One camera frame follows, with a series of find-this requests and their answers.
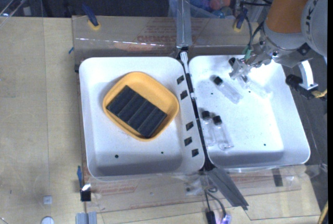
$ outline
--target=metal bracket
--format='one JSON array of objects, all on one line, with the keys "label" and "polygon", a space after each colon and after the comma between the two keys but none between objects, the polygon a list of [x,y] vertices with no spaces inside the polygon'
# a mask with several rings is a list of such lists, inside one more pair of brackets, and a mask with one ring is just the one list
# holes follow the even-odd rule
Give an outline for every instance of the metal bracket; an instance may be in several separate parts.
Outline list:
[{"label": "metal bracket", "polygon": [[224,169],[214,168],[213,170],[207,171],[206,173],[208,178],[224,195],[231,206],[241,206],[244,210],[247,210],[249,204],[246,202],[245,198]]},{"label": "metal bracket", "polygon": [[97,213],[77,213],[75,224],[97,224]]},{"label": "metal bracket", "polygon": [[82,202],[90,202],[92,200],[91,184],[88,183],[80,190]]},{"label": "metal bracket", "polygon": [[246,76],[250,72],[251,68],[251,66],[245,63],[244,59],[236,58],[232,63],[232,71],[229,73],[230,78],[234,80],[237,77]]},{"label": "metal bracket", "polygon": [[318,84],[315,83],[313,79],[310,62],[308,60],[300,62],[298,67],[300,68],[303,80],[303,82],[299,84],[300,87],[303,87],[306,90],[311,90],[318,87]]}]

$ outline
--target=small bottle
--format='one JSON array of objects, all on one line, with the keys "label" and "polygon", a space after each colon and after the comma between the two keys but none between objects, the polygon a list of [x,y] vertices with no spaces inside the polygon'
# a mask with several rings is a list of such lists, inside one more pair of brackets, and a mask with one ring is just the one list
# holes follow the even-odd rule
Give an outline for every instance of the small bottle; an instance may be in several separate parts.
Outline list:
[{"label": "small bottle", "polygon": [[216,77],[214,79],[214,83],[219,91],[221,91],[225,97],[227,97],[234,104],[238,104],[239,100],[243,98],[243,96],[231,85],[224,82],[220,77]]},{"label": "small bottle", "polygon": [[242,3],[243,0],[236,0],[235,1],[235,6],[234,6],[234,16],[238,17],[239,14],[242,12]]},{"label": "small bottle", "polygon": [[203,111],[201,115],[204,141],[206,143],[206,146],[213,146],[216,144],[213,120],[210,117],[209,111]]},{"label": "small bottle", "polygon": [[216,143],[223,151],[234,147],[220,116],[213,117]]}]

